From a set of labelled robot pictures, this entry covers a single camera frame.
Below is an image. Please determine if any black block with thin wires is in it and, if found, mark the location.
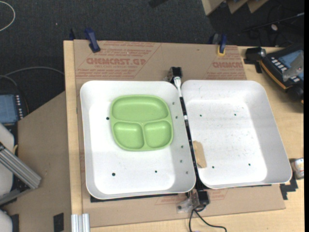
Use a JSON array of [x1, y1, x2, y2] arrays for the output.
[[164, 66, 183, 83], [177, 189, 211, 214]]

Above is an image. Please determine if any brown bread slice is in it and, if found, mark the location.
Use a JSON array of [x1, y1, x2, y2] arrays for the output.
[[192, 140, 208, 168]]

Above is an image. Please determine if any brown cardboard board red print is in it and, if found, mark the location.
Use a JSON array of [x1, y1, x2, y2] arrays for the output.
[[73, 39, 287, 228]]

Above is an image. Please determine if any thin black and white rod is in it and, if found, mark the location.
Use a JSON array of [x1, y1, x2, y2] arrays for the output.
[[173, 77, 200, 190]]

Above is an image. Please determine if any white plastic tray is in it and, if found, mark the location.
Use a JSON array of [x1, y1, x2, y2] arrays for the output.
[[180, 79, 293, 189], [80, 80, 197, 200]]

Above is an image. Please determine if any green divided plate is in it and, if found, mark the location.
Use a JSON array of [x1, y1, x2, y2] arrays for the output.
[[110, 94, 173, 151]]

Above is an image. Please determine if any small white can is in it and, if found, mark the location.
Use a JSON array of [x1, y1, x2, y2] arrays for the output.
[[290, 158, 305, 180]]

